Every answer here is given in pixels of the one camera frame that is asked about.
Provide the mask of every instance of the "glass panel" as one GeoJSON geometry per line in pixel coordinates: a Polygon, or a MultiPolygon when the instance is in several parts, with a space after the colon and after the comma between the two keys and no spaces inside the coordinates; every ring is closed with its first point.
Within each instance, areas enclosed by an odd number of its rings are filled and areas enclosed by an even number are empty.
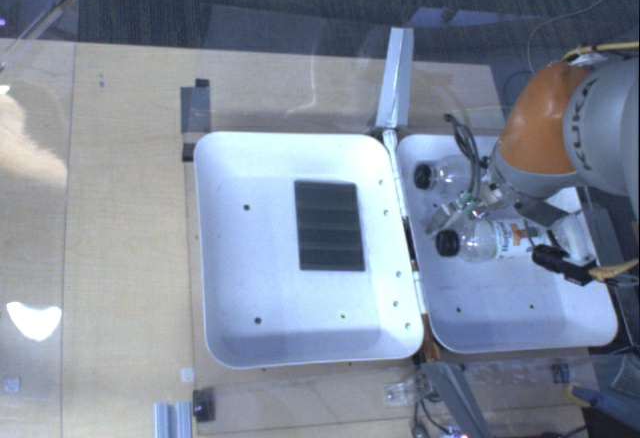
{"type": "MultiPolygon", "coordinates": [[[[198,51],[196,63],[196,76],[210,81],[212,129],[372,132],[390,31],[214,7],[203,42],[208,50],[198,51]]],[[[491,67],[463,65],[455,46],[434,56],[429,35],[416,31],[409,131],[450,133],[445,112],[480,133],[500,130],[504,109],[491,67]]]]}
{"type": "Polygon", "coordinates": [[[0,427],[8,437],[62,433],[75,2],[0,0],[0,427]]]}
{"type": "MultiPolygon", "coordinates": [[[[419,7],[396,26],[414,29],[416,61],[490,67],[499,105],[506,115],[531,76],[532,68],[535,71],[561,58],[578,45],[603,39],[637,39],[637,27],[633,26],[637,21],[633,16],[618,17],[606,13],[605,9],[595,9],[584,15],[550,21],[554,10],[562,9],[561,6],[562,3],[548,3],[547,10],[537,13],[419,7]]],[[[369,61],[385,58],[389,29],[365,22],[213,6],[202,47],[303,54],[309,58],[350,57],[359,60],[358,71],[353,74],[357,77],[369,61]]],[[[442,86],[447,79],[436,79],[433,83],[445,89],[442,86]]],[[[312,86],[313,82],[310,78],[308,85],[312,86]]],[[[416,110],[419,110],[417,104],[412,106],[412,112],[416,110]]],[[[477,112],[486,115],[491,111],[478,109],[477,112]]]]}

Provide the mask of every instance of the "black cable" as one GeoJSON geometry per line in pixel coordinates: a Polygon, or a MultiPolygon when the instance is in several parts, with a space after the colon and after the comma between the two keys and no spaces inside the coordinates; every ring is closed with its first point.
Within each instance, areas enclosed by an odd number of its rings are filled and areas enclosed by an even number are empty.
{"type": "Polygon", "coordinates": [[[444,120],[453,125],[453,137],[456,140],[458,148],[462,154],[469,159],[471,166],[471,179],[469,181],[468,193],[472,195],[474,199],[478,198],[480,194],[480,155],[478,154],[478,146],[476,140],[473,137],[473,133],[466,125],[460,123],[455,116],[447,113],[444,115],[444,120]]]}
{"type": "Polygon", "coordinates": [[[587,429],[587,426],[578,427],[578,428],[574,429],[573,431],[569,431],[567,434],[562,435],[562,438],[571,438],[572,436],[578,434],[581,431],[586,431],[586,429],[587,429]]]}
{"type": "Polygon", "coordinates": [[[417,426],[420,422],[418,422],[418,406],[420,406],[420,402],[418,401],[415,404],[415,408],[413,409],[413,425],[417,426]]]}
{"type": "Polygon", "coordinates": [[[567,18],[571,18],[571,17],[577,17],[578,15],[582,15],[583,13],[587,13],[588,11],[591,11],[594,8],[597,8],[598,6],[600,6],[602,3],[606,2],[607,0],[597,0],[594,3],[591,3],[589,6],[587,6],[586,8],[583,8],[581,10],[577,10],[577,11],[572,11],[571,13],[567,13],[565,15],[559,15],[557,17],[553,17],[550,18],[549,20],[546,20],[544,22],[542,22],[541,24],[538,24],[535,29],[533,31],[531,31],[531,34],[529,35],[529,40],[527,41],[527,62],[529,64],[529,70],[531,71],[531,73],[534,73],[534,69],[533,69],[533,63],[531,61],[531,42],[533,41],[533,37],[536,35],[536,33],[543,27],[552,24],[554,22],[557,22],[558,20],[564,20],[567,18]]]}
{"type": "Polygon", "coordinates": [[[447,429],[446,427],[444,427],[443,425],[438,424],[435,420],[433,420],[431,418],[431,415],[429,415],[429,412],[427,411],[427,406],[424,403],[424,399],[420,399],[420,406],[422,406],[422,411],[424,411],[425,416],[427,417],[427,420],[429,422],[431,422],[434,426],[436,426],[438,429],[440,429],[440,431],[442,431],[445,434],[451,434],[450,430],[447,429]]]}
{"type": "Polygon", "coordinates": [[[562,246],[560,246],[560,243],[558,242],[558,239],[556,239],[555,234],[551,230],[547,230],[547,237],[549,238],[549,241],[551,242],[552,246],[555,246],[556,248],[558,248],[560,250],[564,250],[564,248],[562,246]]]}
{"type": "Polygon", "coordinates": [[[531,228],[529,227],[529,222],[526,219],[522,220],[524,222],[524,228],[527,231],[527,239],[529,241],[529,244],[531,244],[532,248],[536,247],[536,243],[533,242],[533,237],[531,237],[531,228]]]}

